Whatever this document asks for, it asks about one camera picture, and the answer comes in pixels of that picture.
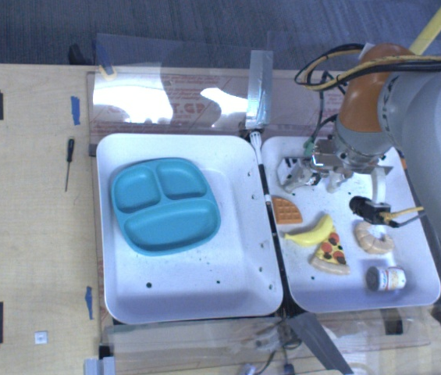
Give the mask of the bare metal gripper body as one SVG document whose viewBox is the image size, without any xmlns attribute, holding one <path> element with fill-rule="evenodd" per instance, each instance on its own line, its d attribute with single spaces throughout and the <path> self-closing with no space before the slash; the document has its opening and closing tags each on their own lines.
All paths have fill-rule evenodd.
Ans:
<svg viewBox="0 0 441 375">
<path fill-rule="evenodd" d="M 360 152 L 340 138 L 319 139 L 311 154 L 311 168 L 321 172 L 368 174 L 377 167 L 380 153 Z"/>
</svg>

